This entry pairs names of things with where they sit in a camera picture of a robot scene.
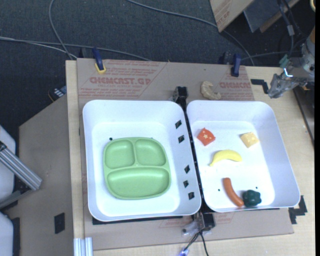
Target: blue clamp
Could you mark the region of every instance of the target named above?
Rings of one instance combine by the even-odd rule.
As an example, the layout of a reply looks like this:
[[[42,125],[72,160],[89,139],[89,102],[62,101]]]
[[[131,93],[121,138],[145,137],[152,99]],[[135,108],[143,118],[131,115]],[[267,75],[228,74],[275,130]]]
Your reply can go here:
[[[98,71],[99,74],[104,74],[107,71],[107,69],[104,65],[104,62],[102,60],[102,57],[101,57],[98,49],[96,47],[92,48],[92,53],[95,58],[94,66],[95,66],[96,70]]]
[[[241,63],[241,56],[239,53],[233,55],[233,67],[231,68],[231,76],[238,77],[239,76],[239,68]]]

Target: toy broccoli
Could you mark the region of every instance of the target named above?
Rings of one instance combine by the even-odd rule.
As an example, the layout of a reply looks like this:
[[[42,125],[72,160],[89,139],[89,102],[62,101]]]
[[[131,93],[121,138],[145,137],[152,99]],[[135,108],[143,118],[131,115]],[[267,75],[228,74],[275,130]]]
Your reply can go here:
[[[246,207],[256,206],[262,202],[260,193],[251,189],[244,192],[242,198]]]

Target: dark carpet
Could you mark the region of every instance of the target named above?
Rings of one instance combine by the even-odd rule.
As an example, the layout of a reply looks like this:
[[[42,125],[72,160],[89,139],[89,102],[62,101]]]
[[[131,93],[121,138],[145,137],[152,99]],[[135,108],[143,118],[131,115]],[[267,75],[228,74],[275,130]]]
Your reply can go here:
[[[0,37],[59,43],[49,20],[50,0],[0,1]],[[158,9],[215,23],[209,0],[139,0]],[[296,23],[309,34],[315,13],[308,0],[293,8]],[[55,0],[52,21],[66,44],[108,48],[152,61],[217,64],[224,52],[246,53],[227,34],[204,22],[149,10],[125,0]],[[283,19],[266,32],[252,33],[243,14],[226,29],[253,56],[287,51],[290,38]],[[67,46],[79,57],[80,47]],[[104,59],[139,60],[111,51]],[[17,141],[18,128],[52,103],[48,91],[65,85],[65,61],[60,51],[24,42],[0,40],[0,125]],[[256,66],[278,66],[283,54],[255,58]],[[242,62],[252,66],[250,59]]]

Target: yellow banana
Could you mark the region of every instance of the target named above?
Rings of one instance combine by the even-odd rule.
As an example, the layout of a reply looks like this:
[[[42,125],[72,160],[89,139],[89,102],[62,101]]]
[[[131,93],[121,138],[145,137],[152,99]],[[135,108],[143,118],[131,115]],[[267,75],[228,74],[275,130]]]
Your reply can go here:
[[[209,164],[209,166],[213,166],[216,162],[219,162],[223,159],[229,159],[236,162],[242,161],[242,157],[238,152],[234,150],[226,149],[226,150],[221,150],[215,153],[213,156],[212,162]]]

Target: green plate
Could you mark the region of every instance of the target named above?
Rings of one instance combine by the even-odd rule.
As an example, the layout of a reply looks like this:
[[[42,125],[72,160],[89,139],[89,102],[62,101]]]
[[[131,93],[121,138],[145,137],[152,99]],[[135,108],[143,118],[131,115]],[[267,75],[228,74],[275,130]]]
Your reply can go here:
[[[170,187],[171,172],[164,147],[153,138],[110,141],[103,151],[105,183],[119,199],[161,196]]]

